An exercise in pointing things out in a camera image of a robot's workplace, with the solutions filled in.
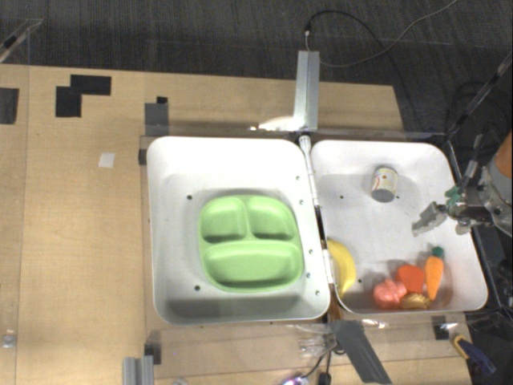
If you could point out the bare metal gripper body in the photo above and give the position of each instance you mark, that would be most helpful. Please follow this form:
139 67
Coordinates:
475 211

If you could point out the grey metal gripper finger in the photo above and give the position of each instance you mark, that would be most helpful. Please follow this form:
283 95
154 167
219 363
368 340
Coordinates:
429 217

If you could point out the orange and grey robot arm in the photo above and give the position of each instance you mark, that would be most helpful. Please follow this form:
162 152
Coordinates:
503 175

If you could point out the white plastic tray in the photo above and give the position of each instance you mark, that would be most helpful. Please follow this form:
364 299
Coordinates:
176 223
384 235

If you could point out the white can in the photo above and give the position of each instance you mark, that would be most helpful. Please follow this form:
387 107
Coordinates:
384 183

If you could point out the orange carrot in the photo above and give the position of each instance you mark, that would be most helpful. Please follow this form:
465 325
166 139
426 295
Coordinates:
434 275

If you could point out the orange block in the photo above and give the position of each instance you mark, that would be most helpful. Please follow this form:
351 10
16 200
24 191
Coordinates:
410 277

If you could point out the golden yellow toy food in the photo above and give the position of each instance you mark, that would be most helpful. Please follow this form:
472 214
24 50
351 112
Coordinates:
414 301

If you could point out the pink toy food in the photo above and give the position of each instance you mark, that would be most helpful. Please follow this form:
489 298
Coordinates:
388 294

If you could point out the yellow banana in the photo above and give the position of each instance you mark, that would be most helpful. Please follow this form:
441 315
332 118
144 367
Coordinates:
345 263

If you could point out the thin black and white rod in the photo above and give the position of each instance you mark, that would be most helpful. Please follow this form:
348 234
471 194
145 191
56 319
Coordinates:
311 175

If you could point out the green divided plate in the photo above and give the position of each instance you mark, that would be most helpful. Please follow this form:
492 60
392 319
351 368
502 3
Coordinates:
250 259

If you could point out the pale wood board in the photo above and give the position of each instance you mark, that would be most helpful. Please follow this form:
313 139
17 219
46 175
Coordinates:
80 215

